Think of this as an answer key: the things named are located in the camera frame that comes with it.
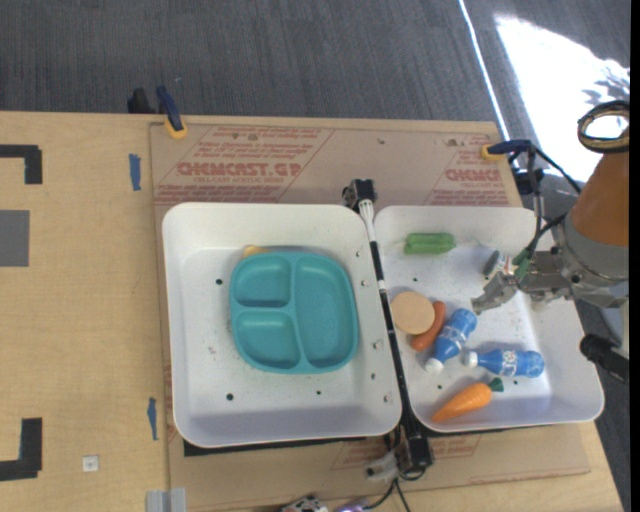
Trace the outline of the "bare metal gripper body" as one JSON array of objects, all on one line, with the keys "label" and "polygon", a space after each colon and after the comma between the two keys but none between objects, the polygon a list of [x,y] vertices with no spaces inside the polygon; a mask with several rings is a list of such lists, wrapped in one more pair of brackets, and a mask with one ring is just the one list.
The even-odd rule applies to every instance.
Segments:
[{"label": "bare metal gripper body", "polygon": [[535,251],[532,256],[524,251],[516,269],[519,290],[530,299],[535,311],[542,311],[558,300],[573,301],[569,280],[561,273],[555,249]]}]

